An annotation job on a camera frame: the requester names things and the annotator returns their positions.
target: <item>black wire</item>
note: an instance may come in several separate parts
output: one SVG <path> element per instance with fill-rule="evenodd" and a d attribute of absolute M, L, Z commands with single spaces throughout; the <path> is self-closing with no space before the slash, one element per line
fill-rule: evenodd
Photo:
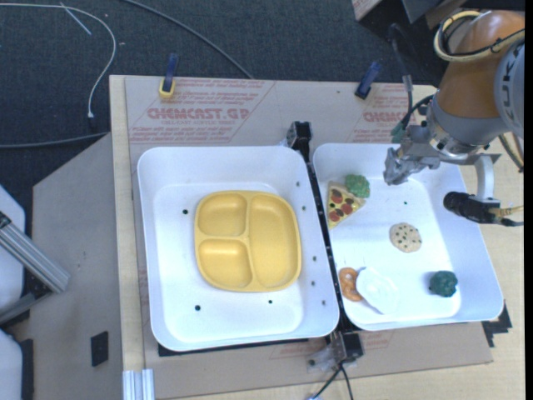
<path fill-rule="evenodd" d="M 341 371 L 342 367 L 341 365 L 339 365 L 339 367 L 337 368 L 337 370 L 335 371 L 335 373 L 333 373 L 333 375 L 331 375 L 331 377 L 326 381 L 326 383 L 324 384 L 324 386 L 319 390 L 319 392 L 317 392 L 313 397 L 311 397 L 311 400 L 314 399 L 314 398 L 317 398 L 318 396 L 320 396 L 324 390 L 326 388 L 329 387 L 329 385 L 333 382 L 333 379 L 336 378 L 336 376 L 339 374 L 339 372 Z"/>
<path fill-rule="evenodd" d="M 326 383 L 322 386 L 322 388 L 313 396 L 312 399 L 318 398 L 326 388 L 329 387 L 329 385 L 333 382 L 333 380 L 336 378 L 336 376 L 339 374 L 339 372 L 342 372 L 344 374 L 344 378 L 346 380 L 346 384 L 348 386 L 348 393 L 350 394 L 350 399 L 354 400 L 353 393 L 351 392 L 351 386 L 350 386 L 350 379 L 348 378 L 348 374 L 346 373 L 346 370 L 344 369 L 343 361 L 339 362 L 338 367 L 336 371 L 331 375 L 331 377 L 326 381 Z"/>
<path fill-rule="evenodd" d="M 17 150 L 17 149 L 27 149 L 27 148 L 52 147 L 52 146 L 57 146 L 57 145 L 69 145 L 72 143 L 80 143 L 82 141 L 87 141 L 89 139 L 99 138 L 107 134 L 108 132 L 101 132 L 101 133 L 94 133 L 93 135 L 86 135 L 82 137 L 71 137 L 69 139 L 59 139 L 57 141 L 0 144 L 0 150 Z"/>
<path fill-rule="evenodd" d="M 188 31 L 190 34 L 196 36 L 197 38 L 199 38 L 200 40 L 202 40 L 205 44 L 211 46 L 213 49 L 215 49 L 217 52 L 219 52 L 223 57 L 225 57 L 229 62 L 231 62 L 235 67 L 237 67 L 243 74 L 245 74 L 248 78 L 250 79 L 253 79 L 253 76 L 246 70 L 244 69 L 241 64 L 239 64 L 235 59 L 233 59 L 231 56 L 229 56 L 227 53 L 225 53 L 222 49 L 220 49 L 215 43 L 213 43 L 211 40 L 209 40 L 208 38 L 202 36 L 199 32 L 195 31 L 194 29 L 192 29 L 191 27 L 187 26 L 186 24 L 184 24 L 183 22 L 181 21 L 178 21 L 177 19 L 173 18 L 173 17 L 169 17 L 168 15 L 166 15 L 165 13 L 163 12 L 159 12 L 158 10 L 154 9 L 153 7 L 150 7 L 150 6 L 147 6 L 146 4 L 143 4 L 143 3 L 140 3 L 140 2 L 136 2 L 135 0 L 120 0 L 121 2 L 125 2 L 125 3 L 128 3 L 128 4 L 131 4 L 133 6 L 136 6 L 136 7 L 140 7 L 150 13 L 154 13 L 156 15 L 158 15 L 159 17 L 162 17 L 162 18 L 165 18 L 167 21 L 170 21 L 171 23 L 174 23 L 176 24 L 178 27 L 181 27 L 183 28 L 184 30 Z"/>
<path fill-rule="evenodd" d="M 509 219 L 508 217 L 504 217 L 501 219 L 501 225 L 504 225 L 506 227 L 523 227 L 524 221 L 513 221 L 512 219 Z"/>
<path fill-rule="evenodd" d="M 511 161 L 518 167 L 518 172 L 519 173 L 523 173 L 524 172 L 524 165 L 522 164 L 520 159 L 511 150 L 511 146 L 507 142 L 506 137 L 503 134 L 501 134 L 501 135 L 498 136 L 498 138 L 500 139 L 500 143 L 501 143 L 502 147 L 506 150 L 507 155 L 511 158 Z"/>
<path fill-rule="evenodd" d="M 346 380 L 346 385 L 348 386 L 348 394 L 350 394 L 350 399 L 354 400 L 353 393 L 351 392 L 351 385 L 350 385 L 350 379 L 348 378 L 348 374 L 346 373 L 346 370 L 344 370 L 344 366 L 342 365 L 342 362 L 339 364 L 342 373 L 344 374 L 344 379 Z"/>
<path fill-rule="evenodd" d="M 407 44 L 407 47 L 409 48 L 411 56 L 413 57 L 413 60 L 415 61 L 416 66 L 418 67 L 418 70 L 420 71 L 420 74 L 422 75 L 422 77 L 427 82 L 431 83 L 430 76 L 427 74 L 426 70 L 422 66 L 419 53 L 416 51 L 412 40 L 409 39 L 409 36 L 407 35 L 406 31 L 398 23 L 394 22 L 391 25 L 389 25 L 389 28 L 387 29 L 387 38 L 391 42 L 396 60 L 398 61 L 398 65 L 400 66 L 400 69 L 402 71 L 401 75 L 402 76 L 410 75 L 410 73 L 407 70 L 405 60 L 403 59 L 400 49 L 398 47 L 398 42 L 396 40 L 396 33 L 399 33 L 401 37 L 403 38 L 404 42 Z"/>
<path fill-rule="evenodd" d="M 444 39 L 443 39 L 443 35 L 445 34 L 445 32 L 447 31 L 443 29 L 444 27 L 444 23 L 441 24 L 441 26 L 439 27 L 439 44 L 441 46 L 441 49 L 445 49 L 445 43 L 444 43 Z M 479 49 L 476 49 L 476 50 L 472 50 L 472 51 L 469 51 L 469 52 L 457 52 L 457 53 L 447 53 L 448 56 L 451 56 L 451 57 L 468 57 L 468 56 L 473 56 L 473 55 L 477 55 L 478 53 L 482 53 L 486 50 L 491 50 L 493 53 L 495 53 L 494 50 L 492 50 L 494 48 L 495 45 L 499 44 L 500 42 L 503 42 L 504 40 L 507 40 L 509 38 L 512 38 L 518 34 L 521 34 L 525 31 L 526 29 L 525 28 L 521 28 L 520 30 L 518 31 L 515 31 L 511 34 L 509 34 L 508 36 L 504 37 L 504 38 L 498 38 L 494 43 L 492 44 L 489 44 L 488 46 L 484 46 L 484 47 L 480 47 Z"/>
<path fill-rule="evenodd" d="M 466 17 L 462 18 L 459 22 L 454 22 L 457 25 L 455 25 L 453 28 L 451 28 L 451 25 L 446 31 L 442 33 L 442 39 L 441 39 L 441 46 L 446 51 L 446 53 L 451 53 L 450 49 L 450 40 L 451 37 L 459 30 L 459 28 L 468 21 Z"/>
<path fill-rule="evenodd" d="M 427 105 L 430 100 L 433 98 L 433 95 L 428 95 L 424 98 L 422 98 L 420 101 L 418 101 L 415 105 L 413 105 L 409 111 L 407 111 L 406 115 L 401 120 L 401 125 L 404 129 L 407 128 L 407 125 L 409 124 L 409 121 L 411 120 L 411 115 L 414 113 L 418 108 L 420 108 L 422 105 Z"/>

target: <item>green broccoli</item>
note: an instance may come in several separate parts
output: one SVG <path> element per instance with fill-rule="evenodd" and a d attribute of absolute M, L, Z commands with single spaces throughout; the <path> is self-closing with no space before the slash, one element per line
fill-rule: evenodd
<path fill-rule="evenodd" d="M 348 191 L 356 197 L 370 197 L 370 183 L 362 175 L 347 175 L 345 185 Z"/>
<path fill-rule="evenodd" d="M 457 277 L 451 271 L 437 271 L 430 279 L 430 290 L 442 297 L 449 298 L 456 292 Z"/>

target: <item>white cable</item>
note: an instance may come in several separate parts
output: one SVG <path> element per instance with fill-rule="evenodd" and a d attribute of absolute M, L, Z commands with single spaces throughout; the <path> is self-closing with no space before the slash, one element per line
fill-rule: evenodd
<path fill-rule="evenodd" d="M 105 73 L 107 72 L 109 67 L 111 67 L 111 64 L 112 64 L 113 60 L 115 59 L 115 55 L 117 53 L 117 40 L 115 39 L 115 35 L 113 34 L 113 31 L 111 30 L 111 28 L 102 19 L 100 19 L 99 17 L 96 17 L 96 16 L 92 15 L 91 13 L 85 12 L 82 9 L 78 9 L 76 7 L 70 7 L 70 6 L 65 6 L 65 5 L 57 5 L 57 4 L 31 4 L 31 3 L 0 3 L 0 7 L 1 6 L 12 7 L 12 8 L 19 8 L 20 7 L 20 8 L 61 9 L 63 11 L 65 11 L 65 9 L 67 9 L 68 11 L 74 11 L 74 12 L 82 13 L 83 15 L 88 16 L 88 17 L 98 21 L 99 23 L 101 23 L 104 26 L 104 28 L 106 28 L 107 32 L 109 33 L 109 35 L 111 36 L 111 39 L 113 41 L 113 50 L 112 50 L 112 53 L 111 53 L 111 57 L 109 58 L 109 61 L 107 62 L 106 67 L 102 70 L 102 72 L 98 76 L 97 81 L 94 83 L 94 86 L 92 86 L 91 92 L 89 93 L 89 100 L 88 100 L 88 104 L 87 104 L 87 116 L 89 117 L 89 120 L 94 119 L 94 114 L 92 113 L 92 110 L 91 110 L 91 107 L 92 107 L 92 96 L 94 95 L 94 91 L 96 90 L 96 88 L 97 88 L 98 84 L 100 83 L 100 81 L 102 80 L 103 76 L 105 75 Z"/>
<path fill-rule="evenodd" d="M 146 10 L 150 13 L 153 13 L 154 15 L 158 15 L 158 17 L 164 18 L 167 21 L 177 25 L 180 28 L 183 28 L 185 31 L 189 32 L 196 38 L 199 38 L 201 41 L 203 41 L 208 46 L 211 46 L 213 49 L 215 49 L 217 52 L 219 52 L 225 59 L 227 59 L 230 63 L 232 63 L 236 68 L 238 68 L 243 74 L 245 74 L 248 78 L 253 79 L 254 77 L 246 70 L 244 69 L 241 64 L 239 64 L 235 59 L 233 59 L 231 56 L 229 56 L 226 52 L 224 52 L 222 49 L 220 49 L 215 43 L 213 43 L 211 40 L 209 40 L 207 37 L 202 36 L 198 31 L 194 30 L 193 28 L 187 26 L 183 22 L 179 21 L 178 19 L 175 19 L 174 17 L 169 17 L 163 12 L 160 12 L 153 7 L 147 6 L 146 4 L 142 4 L 140 2 L 136 2 L 135 0 L 118 0 L 120 2 L 128 3 L 136 8 L 141 8 L 143 10 Z"/>

